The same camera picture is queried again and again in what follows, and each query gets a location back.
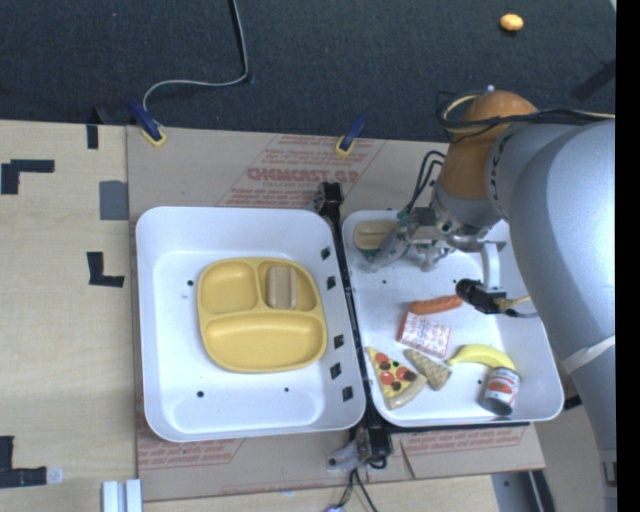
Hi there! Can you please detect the tan bread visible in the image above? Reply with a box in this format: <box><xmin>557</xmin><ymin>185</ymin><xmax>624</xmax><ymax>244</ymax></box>
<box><xmin>263</xmin><ymin>264</ymin><xmax>300</xmax><ymax>311</ymax></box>

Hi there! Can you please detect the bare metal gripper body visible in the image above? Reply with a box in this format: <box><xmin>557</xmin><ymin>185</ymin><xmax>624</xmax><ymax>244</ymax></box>
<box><xmin>398</xmin><ymin>206</ymin><xmax>507</xmax><ymax>254</ymax></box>

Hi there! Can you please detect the brown cardboard board red print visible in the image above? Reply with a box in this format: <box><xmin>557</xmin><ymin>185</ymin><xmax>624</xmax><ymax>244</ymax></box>
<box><xmin>124</xmin><ymin>124</ymin><xmax>547</xmax><ymax>502</ymax></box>

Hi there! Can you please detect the red and white packet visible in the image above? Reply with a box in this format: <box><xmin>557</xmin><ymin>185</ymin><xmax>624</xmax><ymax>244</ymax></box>
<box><xmin>396</xmin><ymin>310</ymin><xmax>453</xmax><ymax>360</ymax></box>

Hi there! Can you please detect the tan triangular biscuit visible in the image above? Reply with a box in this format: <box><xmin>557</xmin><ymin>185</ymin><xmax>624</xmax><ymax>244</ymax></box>
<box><xmin>403</xmin><ymin>347</ymin><xmax>453</xmax><ymax>392</ymax></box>

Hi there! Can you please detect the black cylinder on white bracket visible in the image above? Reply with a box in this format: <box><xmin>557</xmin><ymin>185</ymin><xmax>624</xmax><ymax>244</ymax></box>
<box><xmin>454</xmin><ymin>240</ymin><xmax>509</xmax><ymax>316</ymax></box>

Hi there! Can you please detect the orange sausage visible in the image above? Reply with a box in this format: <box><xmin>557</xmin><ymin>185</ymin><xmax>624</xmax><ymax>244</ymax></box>
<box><xmin>408</xmin><ymin>294</ymin><xmax>464</xmax><ymax>317</ymax></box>

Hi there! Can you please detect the tan hot dog bun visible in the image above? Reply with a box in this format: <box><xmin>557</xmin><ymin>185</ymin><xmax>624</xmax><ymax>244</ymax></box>
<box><xmin>352</xmin><ymin>219</ymin><xmax>402</xmax><ymax>252</ymax></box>

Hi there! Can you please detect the yellow banana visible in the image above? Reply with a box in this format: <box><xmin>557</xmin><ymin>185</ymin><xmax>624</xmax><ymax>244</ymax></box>
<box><xmin>444</xmin><ymin>343</ymin><xmax>518</xmax><ymax>374</ymax></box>

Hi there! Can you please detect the red and white can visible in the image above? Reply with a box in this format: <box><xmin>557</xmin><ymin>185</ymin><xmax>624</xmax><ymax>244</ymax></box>
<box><xmin>476</xmin><ymin>366</ymin><xmax>523</xmax><ymax>418</ymax></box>

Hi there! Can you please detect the white plastic tray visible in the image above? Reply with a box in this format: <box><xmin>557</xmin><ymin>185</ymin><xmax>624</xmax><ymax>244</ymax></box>
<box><xmin>341</xmin><ymin>208</ymin><xmax>566</xmax><ymax>429</ymax></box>
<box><xmin>134</xmin><ymin>205</ymin><xmax>368</xmax><ymax>444</ymax></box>

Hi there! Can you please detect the yellow divided plate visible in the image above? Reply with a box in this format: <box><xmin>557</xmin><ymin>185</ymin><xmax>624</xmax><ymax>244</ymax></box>
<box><xmin>196</xmin><ymin>256</ymin><xmax>329</xmax><ymax>375</ymax></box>

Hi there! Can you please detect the thin black rod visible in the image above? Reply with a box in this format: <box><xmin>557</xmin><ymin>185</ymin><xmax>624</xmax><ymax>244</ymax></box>
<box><xmin>327</xmin><ymin>199</ymin><xmax>384</xmax><ymax>432</ymax></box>

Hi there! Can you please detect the pizza slice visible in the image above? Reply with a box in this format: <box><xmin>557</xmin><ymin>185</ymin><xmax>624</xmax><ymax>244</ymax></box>
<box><xmin>364</xmin><ymin>345</ymin><xmax>428</xmax><ymax>412</ymax></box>

